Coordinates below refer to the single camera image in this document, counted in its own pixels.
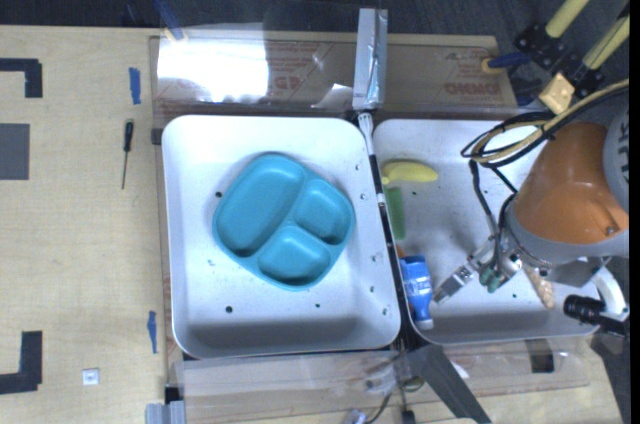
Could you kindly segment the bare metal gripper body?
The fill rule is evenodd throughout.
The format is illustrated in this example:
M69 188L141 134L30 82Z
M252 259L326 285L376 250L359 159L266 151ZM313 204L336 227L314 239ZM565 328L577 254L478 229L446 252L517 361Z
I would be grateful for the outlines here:
M479 274L481 285L504 285L523 267L517 254L495 253L493 245L483 245L467 258L471 269Z

